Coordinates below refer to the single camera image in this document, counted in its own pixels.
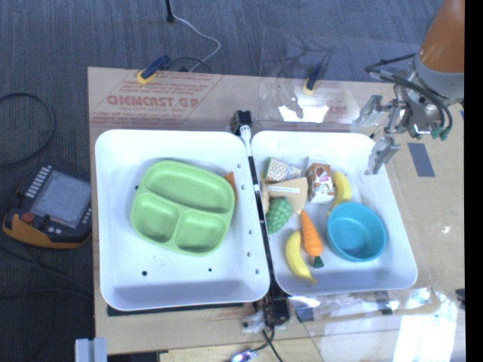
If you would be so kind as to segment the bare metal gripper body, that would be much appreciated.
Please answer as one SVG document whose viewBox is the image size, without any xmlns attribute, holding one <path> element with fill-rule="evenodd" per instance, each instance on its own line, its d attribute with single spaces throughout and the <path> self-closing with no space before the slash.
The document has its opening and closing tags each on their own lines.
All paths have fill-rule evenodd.
<svg viewBox="0 0 483 362">
<path fill-rule="evenodd" d="M 427 95 L 402 84 L 394 86 L 395 99 L 389 105 L 389 120 L 384 131 L 390 135 L 408 133 L 413 139 L 441 137 L 445 111 Z"/>
</svg>

